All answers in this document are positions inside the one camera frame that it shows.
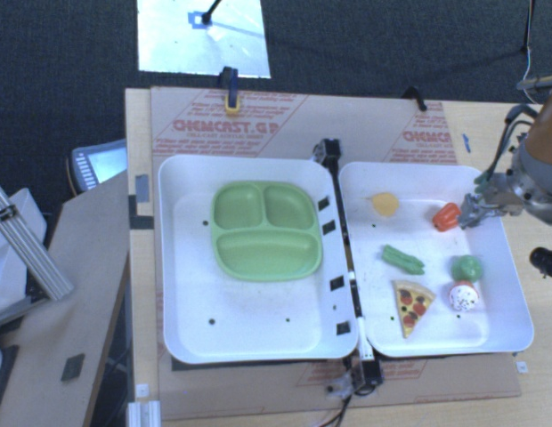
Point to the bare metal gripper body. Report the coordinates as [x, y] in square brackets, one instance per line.
[507, 196]

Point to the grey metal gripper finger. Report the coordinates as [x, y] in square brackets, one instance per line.
[484, 217]
[468, 211]

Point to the red toy bell pepper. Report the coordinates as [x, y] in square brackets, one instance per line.
[445, 218]

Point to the green toy bell pepper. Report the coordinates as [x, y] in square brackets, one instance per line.
[466, 267]

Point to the green toy beans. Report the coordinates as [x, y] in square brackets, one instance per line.
[403, 260]

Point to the yellow round toy fruit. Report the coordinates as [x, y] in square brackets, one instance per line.
[385, 204]

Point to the white and red toy cupcake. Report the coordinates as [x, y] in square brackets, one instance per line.
[463, 298]

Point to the toy pizza slice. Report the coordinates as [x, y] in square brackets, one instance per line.
[411, 305]

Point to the white plastic tray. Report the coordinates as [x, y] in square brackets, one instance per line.
[258, 323]
[503, 327]

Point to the thin black and white rod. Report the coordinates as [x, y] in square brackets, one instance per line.
[344, 234]

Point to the brown cardboard board red print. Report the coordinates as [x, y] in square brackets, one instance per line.
[347, 123]

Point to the green divided plate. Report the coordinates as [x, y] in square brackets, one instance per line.
[267, 252]

